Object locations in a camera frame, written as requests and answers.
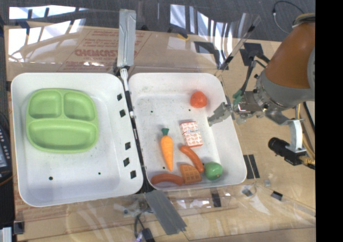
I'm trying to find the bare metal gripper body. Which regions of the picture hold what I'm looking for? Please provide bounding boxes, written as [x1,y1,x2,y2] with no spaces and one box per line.
[232,90,269,126]

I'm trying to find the red-orange round toy fruit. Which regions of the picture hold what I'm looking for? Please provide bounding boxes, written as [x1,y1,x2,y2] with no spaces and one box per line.
[190,91,208,109]

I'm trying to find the white plastic tray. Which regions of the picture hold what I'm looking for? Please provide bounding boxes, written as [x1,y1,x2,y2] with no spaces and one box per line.
[10,72,144,208]
[128,72,248,191]

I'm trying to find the black cylinder on white bracket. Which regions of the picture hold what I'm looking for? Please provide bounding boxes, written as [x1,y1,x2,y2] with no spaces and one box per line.
[267,118,309,167]

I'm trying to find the orange carrot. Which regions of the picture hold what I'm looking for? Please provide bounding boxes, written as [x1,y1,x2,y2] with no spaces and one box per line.
[160,128,174,172]

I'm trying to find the black block with thin wires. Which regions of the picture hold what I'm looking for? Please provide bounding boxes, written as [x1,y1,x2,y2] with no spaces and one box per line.
[141,228,155,242]

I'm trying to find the green divided plate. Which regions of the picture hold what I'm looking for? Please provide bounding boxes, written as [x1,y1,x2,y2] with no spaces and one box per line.
[25,88,99,153]

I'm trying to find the brown cardboard board red print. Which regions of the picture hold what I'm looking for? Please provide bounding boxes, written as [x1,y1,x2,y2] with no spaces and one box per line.
[4,22,282,241]

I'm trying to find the orange-brown sausage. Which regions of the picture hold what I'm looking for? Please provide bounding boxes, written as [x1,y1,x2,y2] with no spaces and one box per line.
[179,145,205,174]
[151,173,185,186]

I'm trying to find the orange and white carton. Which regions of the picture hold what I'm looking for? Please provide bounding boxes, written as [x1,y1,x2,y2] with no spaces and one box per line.
[179,121,204,148]

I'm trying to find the brown waffle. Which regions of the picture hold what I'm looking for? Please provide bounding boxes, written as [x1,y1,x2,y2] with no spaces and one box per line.
[178,164,203,185]

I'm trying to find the green toy apple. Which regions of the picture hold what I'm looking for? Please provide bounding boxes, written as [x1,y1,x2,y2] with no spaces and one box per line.
[204,162,223,182]

